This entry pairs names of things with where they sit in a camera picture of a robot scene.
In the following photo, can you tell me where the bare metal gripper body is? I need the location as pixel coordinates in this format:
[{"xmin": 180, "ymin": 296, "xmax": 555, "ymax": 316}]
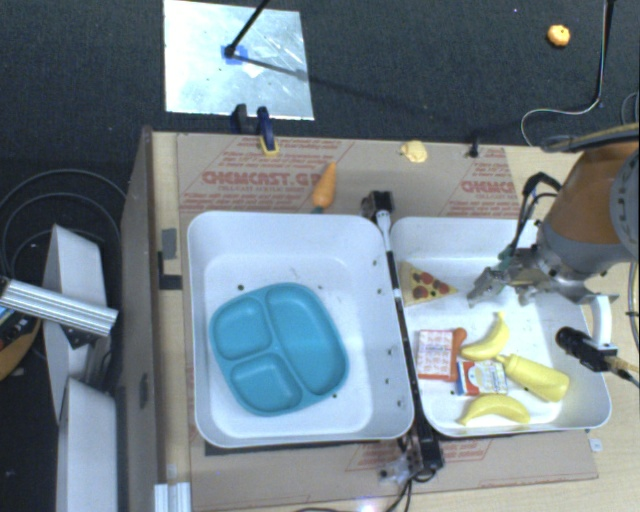
[{"xmin": 499, "ymin": 246, "xmax": 602, "ymax": 305}]

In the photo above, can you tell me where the yellow banana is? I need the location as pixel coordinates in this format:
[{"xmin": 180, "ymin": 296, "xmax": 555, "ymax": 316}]
[
  {"xmin": 455, "ymin": 392, "xmax": 532, "ymax": 428},
  {"xmin": 459, "ymin": 310, "xmax": 512, "ymax": 363}
]

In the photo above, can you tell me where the white plastic tray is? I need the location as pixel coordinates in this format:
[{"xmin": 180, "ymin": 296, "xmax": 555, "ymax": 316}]
[
  {"xmin": 388, "ymin": 215, "xmax": 614, "ymax": 439},
  {"xmin": 186, "ymin": 209, "xmax": 417, "ymax": 449}
]

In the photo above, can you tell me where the orange sausage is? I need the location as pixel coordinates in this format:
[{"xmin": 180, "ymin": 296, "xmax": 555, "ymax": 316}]
[{"xmin": 449, "ymin": 326, "xmax": 469, "ymax": 382}]

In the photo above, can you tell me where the toy pizza slice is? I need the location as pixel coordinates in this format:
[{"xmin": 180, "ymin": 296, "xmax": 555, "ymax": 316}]
[{"xmin": 399, "ymin": 260, "xmax": 460, "ymax": 308}]

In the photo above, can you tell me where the yellow squeeze bottle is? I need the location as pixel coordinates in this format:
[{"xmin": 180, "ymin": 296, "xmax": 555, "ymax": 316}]
[{"xmin": 495, "ymin": 352, "xmax": 572, "ymax": 403}]

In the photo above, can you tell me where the orange and white packet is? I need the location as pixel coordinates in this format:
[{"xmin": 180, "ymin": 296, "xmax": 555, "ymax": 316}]
[{"xmin": 416, "ymin": 328, "xmax": 459, "ymax": 383}]

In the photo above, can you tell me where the thin black and white rod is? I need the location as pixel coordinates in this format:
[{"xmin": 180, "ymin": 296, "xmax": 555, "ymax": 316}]
[{"xmin": 376, "ymin": 209, "xmax": 432, "ymax": 451}]

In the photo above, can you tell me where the red blue white carton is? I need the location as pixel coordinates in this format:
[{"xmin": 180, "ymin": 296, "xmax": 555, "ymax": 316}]
[{"xmin": 455, "ymin": 359, "xmax": 510, "ymax": 397}]

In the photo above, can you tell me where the pale yellow toy lump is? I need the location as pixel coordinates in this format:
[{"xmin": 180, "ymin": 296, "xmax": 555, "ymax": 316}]
[{"xmin": 398, "ymin": 139, "xmax": 430, "ymax": 164}]

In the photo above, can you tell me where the orange carrot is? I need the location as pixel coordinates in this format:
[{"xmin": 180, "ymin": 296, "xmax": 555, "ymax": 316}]
[{"xmin": 310, "ymin": 160, "xmax": 338, "ymax": 216}]

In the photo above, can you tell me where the blue divided plate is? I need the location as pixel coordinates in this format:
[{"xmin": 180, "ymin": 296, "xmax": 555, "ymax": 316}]
[{"xmin": 207, "ymin": 281, "xmax": 350, "ymax": 417}]

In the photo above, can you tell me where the brown cardboard board red print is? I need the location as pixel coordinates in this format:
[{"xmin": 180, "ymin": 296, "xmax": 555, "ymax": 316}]
[{"xmin": 175, "ymin": 131, "xmax": 600, "ymax": 502}]

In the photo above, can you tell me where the orange round biscuit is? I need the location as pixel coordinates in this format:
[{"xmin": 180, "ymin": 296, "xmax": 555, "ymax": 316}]
[{"xmin": 545, "ymin": 24, "xmax": 572, "ymax": 49}]

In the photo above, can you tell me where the black cylinder on white bracket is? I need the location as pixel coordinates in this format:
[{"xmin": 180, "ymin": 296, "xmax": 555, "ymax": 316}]
[{"xmin": 554, "ymin": 293, "xmax": 621, "ymax": 374}]

